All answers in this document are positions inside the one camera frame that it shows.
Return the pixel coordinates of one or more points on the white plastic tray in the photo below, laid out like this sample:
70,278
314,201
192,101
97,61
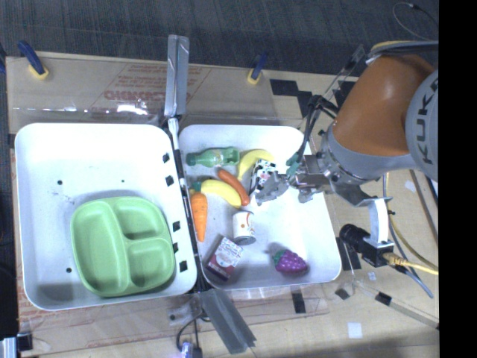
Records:
48,215
294,222

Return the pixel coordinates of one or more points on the black cylinder on white bracket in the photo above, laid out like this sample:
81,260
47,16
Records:
367,242

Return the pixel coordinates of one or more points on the orange carrot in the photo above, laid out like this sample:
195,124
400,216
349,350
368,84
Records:
199,211

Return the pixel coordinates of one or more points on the orange sausage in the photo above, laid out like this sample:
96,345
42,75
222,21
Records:
234,184

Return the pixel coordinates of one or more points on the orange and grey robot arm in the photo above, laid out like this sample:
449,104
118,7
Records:
372,118

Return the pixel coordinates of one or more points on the yellow banana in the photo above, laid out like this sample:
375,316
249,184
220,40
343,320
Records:
249,159
221,190

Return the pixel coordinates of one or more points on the red and white carton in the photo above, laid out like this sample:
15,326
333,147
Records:
225,257

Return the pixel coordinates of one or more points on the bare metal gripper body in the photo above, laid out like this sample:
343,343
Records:
316,174

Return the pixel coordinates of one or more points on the white can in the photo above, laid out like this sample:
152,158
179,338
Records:
244,226

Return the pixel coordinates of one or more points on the brown cardboard board red print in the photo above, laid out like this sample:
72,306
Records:
93,84

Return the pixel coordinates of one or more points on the green divided plate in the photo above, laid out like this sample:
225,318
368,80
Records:
119,248

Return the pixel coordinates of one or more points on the green plastic bottle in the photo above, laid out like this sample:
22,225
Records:
214,157

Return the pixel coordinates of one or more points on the black and white cow carton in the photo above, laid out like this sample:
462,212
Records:
264,170

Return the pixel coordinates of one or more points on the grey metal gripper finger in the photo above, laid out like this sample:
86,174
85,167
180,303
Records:
274,186
306,195

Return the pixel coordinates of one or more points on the purple grapes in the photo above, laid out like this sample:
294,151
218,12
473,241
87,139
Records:
290,262

